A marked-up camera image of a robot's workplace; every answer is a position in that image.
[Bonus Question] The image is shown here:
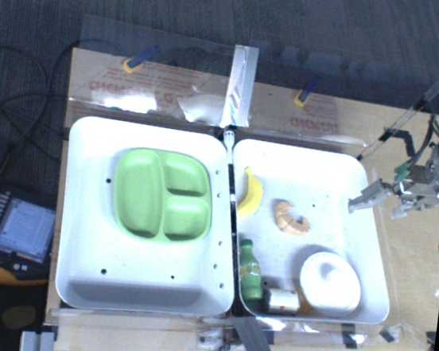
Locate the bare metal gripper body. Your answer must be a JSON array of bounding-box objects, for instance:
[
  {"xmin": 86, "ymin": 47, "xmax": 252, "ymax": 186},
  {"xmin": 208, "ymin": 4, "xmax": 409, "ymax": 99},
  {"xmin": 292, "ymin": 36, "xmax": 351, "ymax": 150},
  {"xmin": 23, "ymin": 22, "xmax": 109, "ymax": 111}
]
[{"xmin": 390, "ymin": 162, "xmax": 439, "ymax": 211}]

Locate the white plastic tray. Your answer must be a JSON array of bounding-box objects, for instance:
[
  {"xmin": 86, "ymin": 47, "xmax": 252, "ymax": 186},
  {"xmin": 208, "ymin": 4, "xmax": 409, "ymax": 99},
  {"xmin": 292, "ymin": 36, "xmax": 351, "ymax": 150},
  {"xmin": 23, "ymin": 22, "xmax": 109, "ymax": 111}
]
[
  {"xmin": 211, "ymin": 136, "xmax": 410, "ymax": 335},
  {"xmin": 45, "ymin": 113, "xmax": 257, "ymax": 330}
]

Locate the tan croissant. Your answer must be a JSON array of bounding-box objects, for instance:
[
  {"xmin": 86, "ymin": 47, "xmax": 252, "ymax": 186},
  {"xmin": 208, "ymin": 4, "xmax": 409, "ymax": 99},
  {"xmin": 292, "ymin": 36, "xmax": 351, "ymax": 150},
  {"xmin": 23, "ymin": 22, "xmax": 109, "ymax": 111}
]
[{"xmin": 270, "ymin": 198, "xmax": 314, "ymax": 239}]

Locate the white bowl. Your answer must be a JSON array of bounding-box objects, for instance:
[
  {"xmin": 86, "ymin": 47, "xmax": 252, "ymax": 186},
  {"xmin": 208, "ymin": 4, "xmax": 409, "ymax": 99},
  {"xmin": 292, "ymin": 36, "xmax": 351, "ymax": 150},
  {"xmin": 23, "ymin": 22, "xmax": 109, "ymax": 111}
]
[{"xmin": 295, "ymin": 248, "xmax": 367, "ymax": 315}]

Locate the yellow banana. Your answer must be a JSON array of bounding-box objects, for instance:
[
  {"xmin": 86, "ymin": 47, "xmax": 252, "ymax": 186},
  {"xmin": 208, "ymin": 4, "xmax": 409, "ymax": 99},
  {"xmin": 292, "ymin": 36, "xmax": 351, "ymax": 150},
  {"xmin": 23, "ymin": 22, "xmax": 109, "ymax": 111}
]
[{"xmin": 234, "ymin": 165, "xmax": 268, "ymax": 221}]

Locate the silver can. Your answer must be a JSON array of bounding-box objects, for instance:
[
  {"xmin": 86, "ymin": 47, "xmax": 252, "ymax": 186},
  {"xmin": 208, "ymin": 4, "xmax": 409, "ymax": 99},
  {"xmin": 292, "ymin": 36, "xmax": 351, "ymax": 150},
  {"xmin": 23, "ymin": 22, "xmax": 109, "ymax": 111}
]
[{"xmin": 263, "ymin": 286, "xmax": 304, "ymax": 318}]

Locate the green bottle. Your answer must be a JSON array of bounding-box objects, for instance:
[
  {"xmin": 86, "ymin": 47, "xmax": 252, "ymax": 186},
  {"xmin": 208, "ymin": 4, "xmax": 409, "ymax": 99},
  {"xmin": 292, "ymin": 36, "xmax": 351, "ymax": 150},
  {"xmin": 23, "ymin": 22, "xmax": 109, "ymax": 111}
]
[{"xmin": 231, "ymin": 236, "xmax": 272, "ymax": 304}]

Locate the thin black and white rod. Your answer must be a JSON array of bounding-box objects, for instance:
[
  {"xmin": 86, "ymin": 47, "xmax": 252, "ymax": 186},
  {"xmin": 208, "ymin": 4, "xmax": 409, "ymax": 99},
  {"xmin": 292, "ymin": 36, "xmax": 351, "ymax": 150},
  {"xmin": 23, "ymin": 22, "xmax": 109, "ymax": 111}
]
[{"xmin": 200, "ymin": 129, "xmax": 265, "ymax": 315}]

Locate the green divided plate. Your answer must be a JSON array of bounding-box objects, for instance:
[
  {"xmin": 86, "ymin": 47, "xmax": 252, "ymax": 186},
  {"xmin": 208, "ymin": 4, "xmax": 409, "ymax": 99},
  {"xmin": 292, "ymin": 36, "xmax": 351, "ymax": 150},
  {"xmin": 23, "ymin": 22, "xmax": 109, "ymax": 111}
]
[{"xmin": 106, "ymin": 143, "xmax": 221, "ymax": 248}]

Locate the brown cardboard board red print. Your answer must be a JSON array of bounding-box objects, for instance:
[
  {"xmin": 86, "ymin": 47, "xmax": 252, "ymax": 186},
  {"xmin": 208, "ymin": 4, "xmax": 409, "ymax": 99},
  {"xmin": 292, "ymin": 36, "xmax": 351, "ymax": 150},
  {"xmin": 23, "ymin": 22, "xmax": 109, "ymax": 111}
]
[{"xmin": 33, "ymin": 46, "xmax": 420, "ymax": 351}]

